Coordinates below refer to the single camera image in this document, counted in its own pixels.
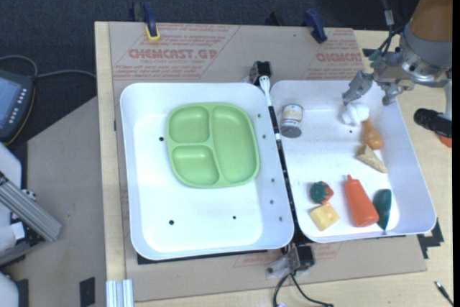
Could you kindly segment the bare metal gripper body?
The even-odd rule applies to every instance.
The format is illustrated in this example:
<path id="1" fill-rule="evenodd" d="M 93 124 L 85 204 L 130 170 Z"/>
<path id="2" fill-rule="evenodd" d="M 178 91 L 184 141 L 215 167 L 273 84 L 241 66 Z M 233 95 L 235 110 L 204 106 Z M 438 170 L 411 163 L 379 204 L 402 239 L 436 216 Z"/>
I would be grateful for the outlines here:
<path id="1" fill-rule="evenodd" d="M 377 50 L 372 56 L 372 69 L 374 81 L 381 85 L 443 87 L 449 81 L 447 69 L 431 65 L 413 51 L 402 48 L 385 55 Z"/>

